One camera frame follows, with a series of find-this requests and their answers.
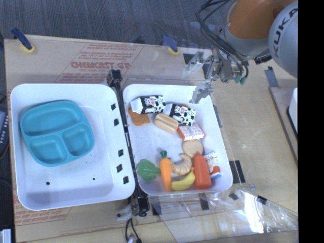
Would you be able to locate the round tan toy biscuit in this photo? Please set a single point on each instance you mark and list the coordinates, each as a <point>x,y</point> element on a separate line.
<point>192,147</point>

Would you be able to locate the orange and white packet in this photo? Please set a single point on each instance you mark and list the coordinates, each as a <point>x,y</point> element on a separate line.
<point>191,132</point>

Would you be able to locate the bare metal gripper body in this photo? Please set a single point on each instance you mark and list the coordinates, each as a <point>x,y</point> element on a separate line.
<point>226,68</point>

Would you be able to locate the cow print milk carton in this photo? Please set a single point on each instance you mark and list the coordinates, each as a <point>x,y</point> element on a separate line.
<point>182,114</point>
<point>149,104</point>

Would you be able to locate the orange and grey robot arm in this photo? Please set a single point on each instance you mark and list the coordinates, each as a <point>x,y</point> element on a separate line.
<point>255,11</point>

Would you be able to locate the blue divided plate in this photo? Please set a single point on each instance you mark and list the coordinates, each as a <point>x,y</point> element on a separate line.
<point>57,133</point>

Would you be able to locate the white plastic tray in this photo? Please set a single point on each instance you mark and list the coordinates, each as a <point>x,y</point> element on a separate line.
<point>152,145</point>
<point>101,176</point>

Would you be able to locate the tan toy bread bun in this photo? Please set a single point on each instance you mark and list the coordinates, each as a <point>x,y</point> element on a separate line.
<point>165,123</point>

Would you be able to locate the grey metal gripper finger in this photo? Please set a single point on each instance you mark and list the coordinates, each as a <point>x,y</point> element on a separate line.
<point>194,63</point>
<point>201,91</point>

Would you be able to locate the thin black and white rod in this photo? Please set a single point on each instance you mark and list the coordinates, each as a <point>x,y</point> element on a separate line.
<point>125,135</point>

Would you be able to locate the brown cardboard board red print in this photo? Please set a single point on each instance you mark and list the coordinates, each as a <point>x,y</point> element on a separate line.
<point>76,59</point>

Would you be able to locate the white carton coloured print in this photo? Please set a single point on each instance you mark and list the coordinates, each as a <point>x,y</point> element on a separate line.
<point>213,162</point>

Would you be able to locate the black cylinder on white bracket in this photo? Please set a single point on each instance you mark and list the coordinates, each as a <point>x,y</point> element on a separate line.
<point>263,59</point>

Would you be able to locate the green toy lettuce leaf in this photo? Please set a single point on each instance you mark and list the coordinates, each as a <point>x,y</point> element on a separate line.
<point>147,170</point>

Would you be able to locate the orange red toy bottle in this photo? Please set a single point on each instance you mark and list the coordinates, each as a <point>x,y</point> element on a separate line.
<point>202,172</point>

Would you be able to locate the orange toy biscuit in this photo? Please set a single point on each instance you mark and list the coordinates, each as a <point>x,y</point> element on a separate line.
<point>138,119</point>

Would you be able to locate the tan toy croissant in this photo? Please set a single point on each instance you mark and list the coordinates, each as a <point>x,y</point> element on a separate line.
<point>182,166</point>

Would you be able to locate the orange toy carrot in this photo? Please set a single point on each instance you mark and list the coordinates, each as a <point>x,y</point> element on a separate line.
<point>166,169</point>

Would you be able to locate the yellow banana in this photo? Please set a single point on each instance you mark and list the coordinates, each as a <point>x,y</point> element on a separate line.
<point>183,183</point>

